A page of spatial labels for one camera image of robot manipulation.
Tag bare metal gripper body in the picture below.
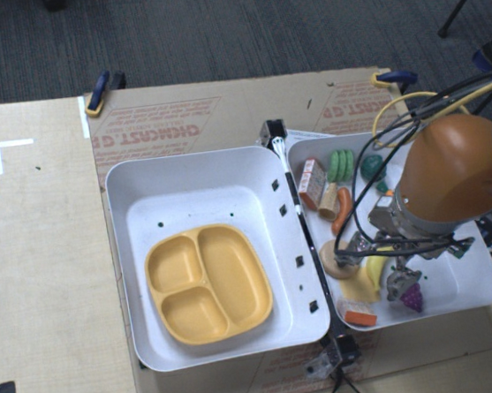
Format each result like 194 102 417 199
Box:
365 186 456 268

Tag purple grapes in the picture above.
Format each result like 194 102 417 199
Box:
397 281 427 316

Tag yellow banana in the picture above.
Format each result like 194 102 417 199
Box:
363 246 399 291

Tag yellow pizza slice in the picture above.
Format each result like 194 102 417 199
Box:
337 263 382 307

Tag orange sausage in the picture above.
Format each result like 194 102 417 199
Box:
326 185 357 237

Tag white plastic tray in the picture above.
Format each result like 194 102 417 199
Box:
284 117 492 339
102 138 337 378

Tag dark green broccoli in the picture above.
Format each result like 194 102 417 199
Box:
359 153 389 184

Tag tan bread piece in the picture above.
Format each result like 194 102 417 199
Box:
314 182 344 223

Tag light green ribbed toy vegetable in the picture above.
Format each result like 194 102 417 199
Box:
323 147 358 185

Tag tan round biscuit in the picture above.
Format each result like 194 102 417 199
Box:
316 237 362 283

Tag orange and white carton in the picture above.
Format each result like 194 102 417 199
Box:
293 157 331 213

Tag thin black and white rod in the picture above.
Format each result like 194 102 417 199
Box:
271 133 341 347

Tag yellow divided plate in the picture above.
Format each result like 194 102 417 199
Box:
140 217 279 351

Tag brown cardboard board red print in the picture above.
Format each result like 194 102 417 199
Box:
83 47 492 393

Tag black block with thin wires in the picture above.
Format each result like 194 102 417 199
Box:
257 117 290 148
300 332 365 383

